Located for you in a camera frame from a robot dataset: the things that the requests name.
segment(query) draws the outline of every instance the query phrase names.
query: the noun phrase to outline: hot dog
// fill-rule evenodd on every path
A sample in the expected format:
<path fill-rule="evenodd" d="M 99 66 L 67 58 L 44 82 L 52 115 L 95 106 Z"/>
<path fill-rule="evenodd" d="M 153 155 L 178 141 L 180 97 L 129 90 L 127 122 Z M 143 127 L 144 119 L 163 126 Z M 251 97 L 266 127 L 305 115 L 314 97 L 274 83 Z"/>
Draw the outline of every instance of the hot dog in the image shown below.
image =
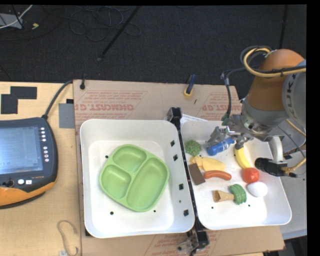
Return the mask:
<path fill-rule="evenodd" d="M 209 170 L 209 171 L 206 171 L 203 174 L 203 177 L 205 179 L 209 179 L 209 178 L 212 178 L 212 177 L 217 177 L 217 178 L 224 179 L 226 181 L 229 181 L 232 178 L 230 173 L 227 173 L 227 172 L 222 171 L 222 170 Z"/>

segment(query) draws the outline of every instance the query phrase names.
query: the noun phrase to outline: screen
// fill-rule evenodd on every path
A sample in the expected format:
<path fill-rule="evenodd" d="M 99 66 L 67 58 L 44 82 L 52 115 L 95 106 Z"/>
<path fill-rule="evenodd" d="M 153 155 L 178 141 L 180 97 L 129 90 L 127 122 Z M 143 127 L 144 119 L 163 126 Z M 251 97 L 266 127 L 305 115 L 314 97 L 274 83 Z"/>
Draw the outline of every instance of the screen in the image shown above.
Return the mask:
<path fill-rule="evenodd" d="M 0 175 L 42 170 L 38 127 L 0 128 Z"/>

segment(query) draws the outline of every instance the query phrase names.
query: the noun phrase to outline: white cable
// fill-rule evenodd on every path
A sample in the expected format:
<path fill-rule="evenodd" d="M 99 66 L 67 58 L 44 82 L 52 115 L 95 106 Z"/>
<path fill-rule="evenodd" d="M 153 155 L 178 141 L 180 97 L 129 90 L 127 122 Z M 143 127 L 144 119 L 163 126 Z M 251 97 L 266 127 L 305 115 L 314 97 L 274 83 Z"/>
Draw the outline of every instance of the white cable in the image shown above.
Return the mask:
<path fill-rule="evenodd" d="M 26 14 L 26 12 L 28 12 L 31 9 L 32 6 L 33 6 L 33 4 L 31 4 L 27 9 L 25 9 L 24 12 L 18 17 L 17 20 L 15 20 L 14 22 L 12 22 L 10 24 L 4 25 L 4 26 L 0 26 L 0 29 L 4 29 L 4 28 L 7 28 L 7 27 L 10 27 L 13 24 L 17 23 L 18 20 L 20 20 Z"/>

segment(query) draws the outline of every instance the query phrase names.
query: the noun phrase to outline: white plastic tray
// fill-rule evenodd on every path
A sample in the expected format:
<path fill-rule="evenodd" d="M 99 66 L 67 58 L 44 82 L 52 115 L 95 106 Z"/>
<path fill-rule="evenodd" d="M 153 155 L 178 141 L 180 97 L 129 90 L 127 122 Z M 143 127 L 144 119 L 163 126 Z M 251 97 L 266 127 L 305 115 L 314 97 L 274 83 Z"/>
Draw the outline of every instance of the white plastic tray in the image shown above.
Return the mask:
<path fill-rule="evenodd" d="M 179 135 L 164 120 L 90 119 L 80 128 L 84 224 L 96 238 L 184 233 L 195 222 Z M 108 197 L 99 175 L 106 156 L 124 144 L 136 145 L 164 160 L 170 177 L 153 209 L 132 211 Z"/>
<path fill-rule="evenodd" d="M 223 128 L 220 121 L 187 121 L 181 127 L 184 143 L 188 140 L 199 142 L 202 146 L 200 155 L 222 161 L 226 165 L 225 171 L 232 175 L 231 180 L 210 178 L 200 185 L 195 185 L 191 178 L 200 222 L 210 230 L 287 224 L 291 220 L 292 213 L 279 177 L 259 171 L 259 181 L 267 185 L 268 193 L 264 197 L 254 197 L 248 192 L 247 183 L 242 179 L 242 168 L 234 156 L 235 144 L 231 144 L 227 150 L 214 156 L 207 154 L 206 141 L 216 126 Z M 244 151 L 252 167 L 254 167 L 256 158 L 272 159 L 269 144 L 258 139 L 246 142 Z M 188 165 L 190 157 L 191 155 L 186 153 Z M 246 203 L 237 205 L 232 200 L 214 202 L 212 197 L 214 190 L 230 192 L 228 186 L 233 184 L 239 184 L 245 189 Z"/>

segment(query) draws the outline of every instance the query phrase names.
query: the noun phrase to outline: white egg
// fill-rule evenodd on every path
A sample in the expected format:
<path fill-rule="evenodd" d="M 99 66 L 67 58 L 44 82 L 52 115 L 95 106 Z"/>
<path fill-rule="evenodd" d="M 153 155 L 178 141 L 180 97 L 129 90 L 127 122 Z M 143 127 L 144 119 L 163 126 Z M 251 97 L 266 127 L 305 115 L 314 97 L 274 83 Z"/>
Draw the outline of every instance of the white egg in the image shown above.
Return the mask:
<path fill-rule="evenodd" d="M 267 185 L 261 181 L 250 183 L 246 188 L 253 196 L 257 198 L 264 197 L 268 193 Z"/>

